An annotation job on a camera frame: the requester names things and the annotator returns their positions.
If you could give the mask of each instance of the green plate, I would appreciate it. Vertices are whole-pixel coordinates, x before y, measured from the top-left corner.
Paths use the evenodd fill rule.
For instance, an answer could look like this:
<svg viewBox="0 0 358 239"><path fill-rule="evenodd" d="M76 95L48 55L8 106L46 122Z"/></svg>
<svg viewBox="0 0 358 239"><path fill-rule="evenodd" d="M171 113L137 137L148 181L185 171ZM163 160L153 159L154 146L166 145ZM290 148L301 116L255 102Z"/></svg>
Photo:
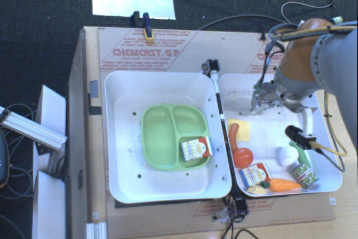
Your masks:
<svg viewBox="0 0 358 239"><path fill-rule="evenodd" d="M142 146L151 166L159 170L190 170L206 165L210 157L185 161L181 143L209 136L202 112L187 105L163 104L147 108L142 116Z"/></svg>

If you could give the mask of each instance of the black carpet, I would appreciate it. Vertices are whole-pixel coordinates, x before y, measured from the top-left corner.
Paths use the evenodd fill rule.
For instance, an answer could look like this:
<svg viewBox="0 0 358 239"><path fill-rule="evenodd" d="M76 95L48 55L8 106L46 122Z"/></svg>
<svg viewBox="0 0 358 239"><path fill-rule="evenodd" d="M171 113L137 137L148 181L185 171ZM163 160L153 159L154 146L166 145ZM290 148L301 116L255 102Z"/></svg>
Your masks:
<svg viewBox="0 0 358 239"><path fill-rule="evenodd" d="M288 1L315 6L330 0L174 0L176 20L153 20L152 26L164 29L196 30L219 18L257 13L280 18L281 6ZM311 17L342 16L357 19L357 0L335 0L333 7L317 10L288 5L286 16L292 22ZM257 32L276 24L261 18L240 18L222 22L211 30ZM82 26L129 27L125 17L92 15L92 0L0 0L0 105L23 103L36 109L41 85L63 96L72 58ZM30 169L32 146L23 143L16 154L21 167ZM31 238L32 200L0 198L0 214L13 220ZM0 239L20 238L0 218Z"/></svg>

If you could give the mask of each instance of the yellow block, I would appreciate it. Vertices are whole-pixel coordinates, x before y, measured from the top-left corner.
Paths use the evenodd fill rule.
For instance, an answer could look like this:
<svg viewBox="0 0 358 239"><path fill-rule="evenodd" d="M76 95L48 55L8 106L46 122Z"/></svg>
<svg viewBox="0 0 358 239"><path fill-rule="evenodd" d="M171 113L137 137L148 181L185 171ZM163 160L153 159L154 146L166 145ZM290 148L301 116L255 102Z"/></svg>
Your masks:
<svg viewBox="0 0 358 239"><path fill-rule="evenodd" d="M236 134L236 140L239 142L250 142L250 123L248 121L237 120L237 119L228 119L228 129L232 124L238 124L239 130Z"/></svg>

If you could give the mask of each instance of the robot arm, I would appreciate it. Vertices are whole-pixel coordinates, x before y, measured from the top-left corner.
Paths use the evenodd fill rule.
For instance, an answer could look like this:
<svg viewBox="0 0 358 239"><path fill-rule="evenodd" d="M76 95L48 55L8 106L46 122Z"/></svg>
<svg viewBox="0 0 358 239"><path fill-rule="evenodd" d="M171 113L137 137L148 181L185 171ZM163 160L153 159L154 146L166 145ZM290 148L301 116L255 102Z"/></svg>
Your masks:
<svg viewBox="0 0 358 239"><path fill-rule="evenodd" d="M330 25L326 20L311 19L296 31ZM304 110L301 101L313 92L324 89L335 95L357 149L357 29L291 41L274 81L259 86L252 98L252 111L258 113L276 105L299 113Z"/></svg>

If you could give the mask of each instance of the red tomato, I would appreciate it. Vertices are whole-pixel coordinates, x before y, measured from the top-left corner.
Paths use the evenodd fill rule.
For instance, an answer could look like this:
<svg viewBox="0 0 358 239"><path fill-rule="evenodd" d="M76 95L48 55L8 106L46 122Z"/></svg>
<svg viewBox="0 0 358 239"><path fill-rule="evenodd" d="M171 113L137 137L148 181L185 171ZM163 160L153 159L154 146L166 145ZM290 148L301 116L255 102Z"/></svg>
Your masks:
<svg viewBox="0 0 358 239"><path fill-rule="evenodd" d="M234 151L234 165L238 168L246 168L253 161L253 154L248 148L238 148Z"/></svg>

